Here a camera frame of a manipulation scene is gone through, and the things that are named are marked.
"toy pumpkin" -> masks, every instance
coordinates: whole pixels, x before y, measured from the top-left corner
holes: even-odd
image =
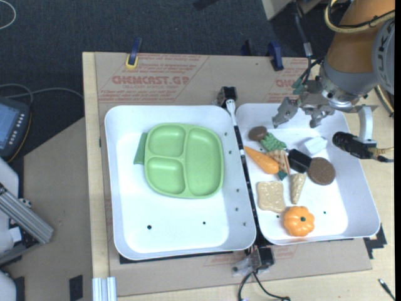
[[[304,206],[292,206],[284,214],[284,227],[292,236],[306,236],[315,228],[315,217]]]

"blue clamp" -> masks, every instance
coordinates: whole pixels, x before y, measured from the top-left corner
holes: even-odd
[[[129,70],[133,70],[137,67],[138,64],[138,52],[140,46],[142,44],[142,38],[136,37],[133,41],[132,51],[127,56],[127,60],[125,61],[125,67]]]
[[[281,47],[277,41],[272,41],[268,44],[268,56],[273,56],[271,64],[276,71],[284,69],[283,61],[281,59]]]

